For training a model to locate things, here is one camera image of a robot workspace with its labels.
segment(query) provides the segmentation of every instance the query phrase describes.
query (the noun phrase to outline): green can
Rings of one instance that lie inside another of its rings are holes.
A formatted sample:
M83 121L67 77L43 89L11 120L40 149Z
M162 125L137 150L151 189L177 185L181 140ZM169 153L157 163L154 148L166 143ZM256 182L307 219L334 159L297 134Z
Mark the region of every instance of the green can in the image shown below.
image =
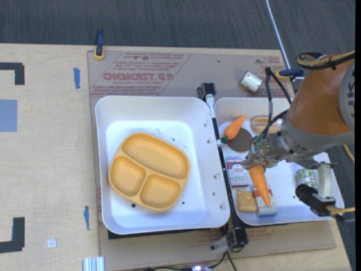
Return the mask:
M298 184L304 183L309 187L317 189L315 173L311 169L300 169L296 172Z

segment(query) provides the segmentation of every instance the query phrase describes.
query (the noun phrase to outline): blue square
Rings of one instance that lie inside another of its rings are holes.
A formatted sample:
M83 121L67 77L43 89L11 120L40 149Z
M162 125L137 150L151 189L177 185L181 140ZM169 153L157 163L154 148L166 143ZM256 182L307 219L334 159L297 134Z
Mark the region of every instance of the blue square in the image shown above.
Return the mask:
M17 132L16 99L0 99L0 132Z

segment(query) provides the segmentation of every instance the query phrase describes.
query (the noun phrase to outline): gray floor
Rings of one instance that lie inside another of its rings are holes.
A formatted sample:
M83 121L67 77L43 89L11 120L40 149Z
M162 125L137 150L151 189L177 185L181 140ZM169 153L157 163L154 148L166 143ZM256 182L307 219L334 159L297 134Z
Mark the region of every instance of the gray floor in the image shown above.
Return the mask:
M355 49L356 0L268 2L280 40L266 0L0 0L0 43L92 45L103 28L105 45L283 47L291 68L300 53ZM354 164L341 146L329 156L345 206L355 206ZM356 270L355 223L339 228Z

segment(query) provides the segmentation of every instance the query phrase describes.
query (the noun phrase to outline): white tray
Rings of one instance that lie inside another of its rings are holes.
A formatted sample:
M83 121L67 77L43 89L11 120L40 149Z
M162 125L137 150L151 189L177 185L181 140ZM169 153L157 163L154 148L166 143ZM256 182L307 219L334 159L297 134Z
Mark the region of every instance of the white tray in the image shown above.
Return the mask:
M230 218L221 160L205 102L193 97L110 96L95 107L102 187L102 217L116 234L217 228ZM132 207L108 182L108 168L121 142L146 132L183 150L190 162L188 182L165 212Z
M286 99L273 99L274 115L281 113L289 107ZM251 119L255 116L268 115L268 99L267 98L221 98L215 104L215 115L217 118L219 135L223 136L224 129L237 117L246 115L246 120L242 127L248 130L252 137L255 132L252 131ZM230 157L245 158L248 152L235 152L228 145L222 144L224 159ZM326 153L319 154L314 157L316 161L329 162ZM296 171L302 169L295 163L286 163L281 161L277 166L266 169L266 180L272 189L278 214L269 217L258 217L255 212L239 212L239 218L249 225L270 225L270 224L286 224L304 221L319 221L333 219L331 216L319 217L310 210L305 203L300 202L295 195L297 187ZM237 202L237 190L251 191L253 185L250 180L250 186L241 188L232 188L234 202ZM344 201L334 173L332 172L332 193L336 199L336 207L343 208Z

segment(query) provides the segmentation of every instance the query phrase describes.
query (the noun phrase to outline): orange plate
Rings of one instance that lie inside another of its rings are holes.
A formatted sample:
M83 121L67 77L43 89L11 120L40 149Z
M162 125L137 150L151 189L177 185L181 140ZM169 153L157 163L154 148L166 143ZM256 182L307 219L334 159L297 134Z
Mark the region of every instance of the orange plate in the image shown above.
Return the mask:
M108 171L109 183L122 196L156 211L179 199L190 173L188 156L147 133L133 133L118 148Z

